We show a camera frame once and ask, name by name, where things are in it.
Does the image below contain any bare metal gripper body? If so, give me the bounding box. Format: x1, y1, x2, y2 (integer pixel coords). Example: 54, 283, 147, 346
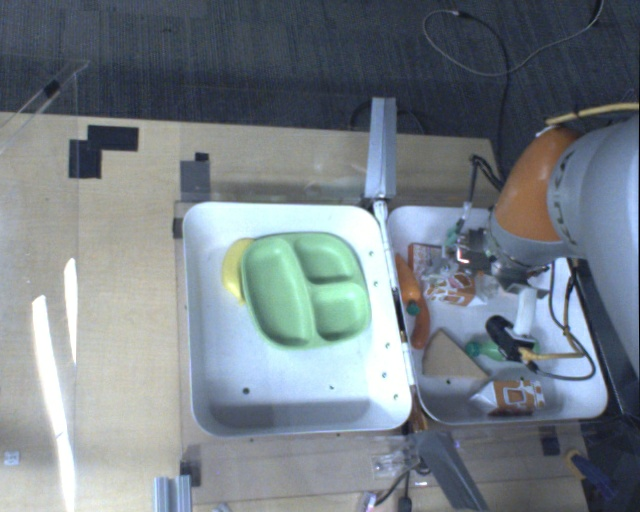
451, 227, 547, 296

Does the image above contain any orange and white packet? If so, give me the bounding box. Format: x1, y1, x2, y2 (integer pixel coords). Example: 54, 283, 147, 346
407, 242, 445, 275

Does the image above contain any orange carrot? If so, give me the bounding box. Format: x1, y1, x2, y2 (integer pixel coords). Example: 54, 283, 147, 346
394, 253, 424, 317

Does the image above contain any orange-brown sausage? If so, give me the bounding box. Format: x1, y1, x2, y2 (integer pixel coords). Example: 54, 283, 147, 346
410, 299, 432, 351

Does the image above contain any green bottle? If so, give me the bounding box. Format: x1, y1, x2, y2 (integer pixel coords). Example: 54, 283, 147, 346
464, 339, 541, 362

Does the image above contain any thin black and white rod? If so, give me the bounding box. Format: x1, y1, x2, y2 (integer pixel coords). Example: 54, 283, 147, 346
372, 198, 419, 389

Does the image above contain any white plastic tray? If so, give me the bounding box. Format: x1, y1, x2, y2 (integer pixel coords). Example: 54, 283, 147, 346
182, 201, 414, 439
387, 204, 609, 427

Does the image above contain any green divided plate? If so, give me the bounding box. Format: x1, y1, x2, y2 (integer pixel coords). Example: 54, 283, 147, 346
239, 232, 373, 350

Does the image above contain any yellow banana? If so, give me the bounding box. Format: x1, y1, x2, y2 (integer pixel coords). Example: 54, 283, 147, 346
221, 238, 256, 307

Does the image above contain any black cylinder on white bracket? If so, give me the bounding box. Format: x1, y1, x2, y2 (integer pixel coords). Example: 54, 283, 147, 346
484, 287, 540, 364

